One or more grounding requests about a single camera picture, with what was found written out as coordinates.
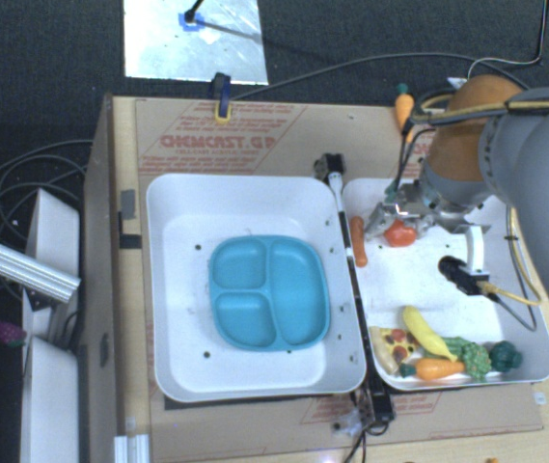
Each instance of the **brown round object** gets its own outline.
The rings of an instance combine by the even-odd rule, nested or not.
[[[448,110],[499,103],[522,90],[498,75],[477,75],[450,100]],[[478,141],[487,118],[472,119],[437,128],[426,162],[437,175],[457,181],[482,181]]]

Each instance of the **silver metal sheet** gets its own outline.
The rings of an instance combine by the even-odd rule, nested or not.
[[[124,0],[126,76],[267,84],[257,0],[205,0],[186,25],[195,1]]]

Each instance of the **cardboard box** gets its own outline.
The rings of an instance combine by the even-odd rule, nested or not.
[[[345,180],[390,177],[399,137],[389,108],[240,103],[232,121],[213,102],[107,97],[86,183],[88,297],[82,341],[91,461],[112,461],[116,434],[151,434],[152,461],[180,462],[347,448],[349,395],[178,406],[152,372],[143,199],[167,172],[306,176],[340,152]],[[417,146],[406,175],[418,173]],[[541,429],[530,385],[396,395],[397,419],[369,444]]]

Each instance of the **black floor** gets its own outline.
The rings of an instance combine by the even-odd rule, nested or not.
[[[448,52],[529,60],[542,0],[259,0],[270,83],[369,55]],[[123,71],[123,0],[0,0],[0,166],[28,150],[91,139],[102,95],[204,97],[207,84],[128,79]],[[392,104],[396,84],[414,93],[466,74],[452,58],[397,58],[345,68],[255,99]],[[508,68],[530,87],[549,86],[549,19],[539,66]],[[233,87],[233,94],[250,91]],[[57,148],[81,165],[84,146]],[[21,167],[10,183],[67,170],[47,160]],[[62,182],[79,197],[80,178]],[[6,207],[21,197],[15,191]],[[68,202],[79,206],[68,198]],[[29,206],[15,220],[27,230]],[[0,236],[15,246],[9,231]],[[20,304],[0,290],[0,319],[18,323]],[[20,351],[0,342],[0,462],[18,459]]]

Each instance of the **white plastic tub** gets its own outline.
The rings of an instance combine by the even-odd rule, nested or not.
[[[367,221],[374,206],[382,201],[389,180],[360,178],[352,180],[343,191],[349,219],[362,216]],[[519,284],[508,252],[506,207],[490,198],[482,210],[468,216],[475,224],[491,225],[484,236],[485,267],[495,285],[519,293]],[[403,328],[401,313],[405,305],[414,305],[428,324],[442,337],[461,336],[480,344],[511,341],[523,353],[520,368],[508,373],[492,372],[486,382],[479,383],[466,374],[457,374],[440,381],[423,381],[415,376],[402,378],[389,375],[381,366],[377,370],[394,388],[403,391],[460,388],[515,382],[539,382],[549,377],[549,335],[541,308],[535,307],[535,332],[521,326],[503,308],[487,298],[467,296],[448,282],[437,268],[443,256],[467,260],[467,244],[462,234],[452,235],[440,227],[404,248],[392,248],[377,237],[366,243],[369,263],[358,268],[358,282],[369,326]],[[531,323],[527,306],[504,298],[523,319]]]
[[[366,360],[334,196],[307,177],[169,174],[147,193],[154,370],[160,389],[182,402],[347,393]],[[330,326],[317,344],[256,352],[217,332],[208,260],[224,240],[277,234],[318,253],[330,300]]]

